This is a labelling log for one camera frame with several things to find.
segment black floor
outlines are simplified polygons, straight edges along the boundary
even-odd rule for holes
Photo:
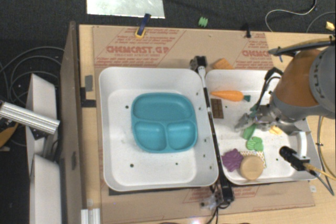
[[[208,28],[236,30],[249,23],[251,30],[267,31],[265,15],[268,11],[288,9],[305,12],[312,2],[313,0],[163,0],[166,19],[152,19],[150,26],[196,28],[198,19],[203,16],[208,18]],[[334,11],[335,0],[318,0],[316,9],[307,16],[274,13],[269,16],[269,24],[274,31],[303,33],[314,18]],[[138,25],[141,21],[130,17],[87,15],[86,0],[0,0],[0,62],[5,66],[19,53],[35,47],[64,47],[71,20],[78,24],[108,25]],[[324,29],[326,20],[335,23],[335,14],[318,19],[310,32],[328,33]],[[31,52],[6,68],[8,79],[20,60],[37,55],[61,59],[61,52],[55,50]],[[27,70],[57,74],[58,69],[57,64],[50,60],[34,58],[24,62],[15,71],[13,78]],[[53,77],[41,76],[57,84]],[[29,76],[17,81],[14,85],[17,94],[27,90],[28,82]],[[7,95],[2,74],[0,95]],[[13,140],[25,143],[23,130],[19,130]],[[29,179],[25,148],[12,141],[7,146],[10,146],[10,152],[0,152],[0,223],[28,223]]]

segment round bread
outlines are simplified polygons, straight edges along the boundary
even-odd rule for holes
[[[257,179],[262,174],[263,170],[263,161],[255,155],[246,156],[240,164],[240,173],[248,180]]]

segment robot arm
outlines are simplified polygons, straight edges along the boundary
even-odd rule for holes
[[[257,123],[268,129],[277,125],[287,134],[299,131],[295,122],[309,115],[321,115],[335,119],[335,38],[323,51],[316,48],[320,43],[304,44],[304,49],[296,54],[271,95],[268,105],[258,105],[250,115],[244,114],[235,126],[242,130]],[[282,49],[283,54],[291,55],[296,48]],[[279,49],[271,54],[281,55]]]

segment metal bar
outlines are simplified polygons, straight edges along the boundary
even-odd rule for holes
[[[58,120],[39,115],[28,109],[7,102],[0,104],[0,117],[27,125],[48,134],[54,134],[59,125]]]
[[[207,106],[207,111],[208,111],[208,116],[209,116],[209,121],[210,121],[212,138],[213,138],[213,141],[214,141],[218,170],[219,170],[219,182],[221,184],[220,188],[221,188],[221,192],[222,192],[222,195],[223,195],[224,204],[229,205],[231,202],[234,201],[235,198],[234,198],[234,194],[233,194],[231,184],[227,180],[227,178],[224,174],[222,161],[220,159],[221,155],[220,155],[220,152],[219,152],[218,141],[217,141],[217,136],[216,136],[216,131],[215,131],[215,125],[214,125],[214,122],[213,122],[213,116],[212,116],[211,105],[210,105],[210,101],[209,101],[208,89],[207,89],[206,83],[205,83],[205,67],[200,66],[200,67],[198,67],[197,70],[198,70],[198,74],[201,77],[202,84],[203,84],[204,96],[205,96],[205,101],[206,101],[206,106]]]

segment white cable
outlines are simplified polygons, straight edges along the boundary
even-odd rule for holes
[[[290,10],[286,10],[286,9],[274,9],[274,10],[271,10],[270,12],[268,12],[265,16],[265,23],[266,23],[266,26],[268,28],[268,30],[270,30],[271,32],[273,32],[273,30],[270,28],[270,26],[268,25],[268,22],[267,22],[267,17],[268,15],[270,15],[271,13],[273,12],[285,12],[285,13],[290,13],[290,14],[294,14],[294,15],[299,15],[299,16],[304,16],[304,15],[307,15],[309,13],[311,13],[315,8],[316,8],[316,3],[317,3],[317,0],[315,0],[315,3],[313,4],[313,6],[310,8],[310,10],[308,10],[307,12],[305,13],[297,13],[297,12],[291,12]]]
[[[322,13],[321,15],[317,16],[314,20],[311,21],[311,23],[308,25],[306,33],[308,33],[310,27],[313,25],[313,23],[316,22],[317,19],[321,18],[322,16],[328,15],[328,14],[334,14],[335,12],[326,12],[326,13]]]

